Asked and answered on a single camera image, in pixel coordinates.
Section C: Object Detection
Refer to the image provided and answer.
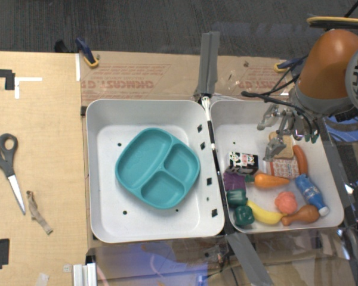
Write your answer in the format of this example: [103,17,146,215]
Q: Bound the teal divided plate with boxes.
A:
[115,127,202,211]

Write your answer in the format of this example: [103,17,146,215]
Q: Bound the yellow banana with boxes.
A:
[246,199,288,226]

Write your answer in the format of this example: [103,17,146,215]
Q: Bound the brown cardboard board red print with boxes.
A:
[79,51,328,279]

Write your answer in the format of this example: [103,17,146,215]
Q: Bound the blue bottle white cap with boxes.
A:
[294,173,330,217]

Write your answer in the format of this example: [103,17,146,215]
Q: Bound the white plastic tray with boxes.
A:
[210,100,345,235]
[85,98,226,244]

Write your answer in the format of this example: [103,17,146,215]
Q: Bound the tan crumpled strip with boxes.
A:
[26,190,54,236]

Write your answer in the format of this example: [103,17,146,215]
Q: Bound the brown toy chicken drumstick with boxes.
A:
[280,204,321,227]

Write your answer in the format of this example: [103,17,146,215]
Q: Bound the orange carrot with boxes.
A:
[245,172,291,189]

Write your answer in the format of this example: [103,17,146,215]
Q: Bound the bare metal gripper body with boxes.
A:
[284,95,310,140]

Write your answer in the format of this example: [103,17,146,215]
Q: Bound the pink round toy food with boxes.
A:
[274,191,298,215]

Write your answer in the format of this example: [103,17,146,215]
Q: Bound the orange sausage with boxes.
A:
[292,144,309,176]

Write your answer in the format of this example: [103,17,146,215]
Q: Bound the dark green toy pepper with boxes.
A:
[226,188,249,207]
[234,205,255,228]

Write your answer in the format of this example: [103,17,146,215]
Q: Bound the black and white milk carton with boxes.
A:
[227,151,260,176]

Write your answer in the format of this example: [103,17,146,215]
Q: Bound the grey handled scissors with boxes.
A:
[0,133,27,216]

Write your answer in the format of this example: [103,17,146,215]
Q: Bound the white packet red print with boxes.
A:
[269,156,301,180]

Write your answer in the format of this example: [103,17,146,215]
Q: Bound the tan bread slice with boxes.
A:
[268,130,295,160]

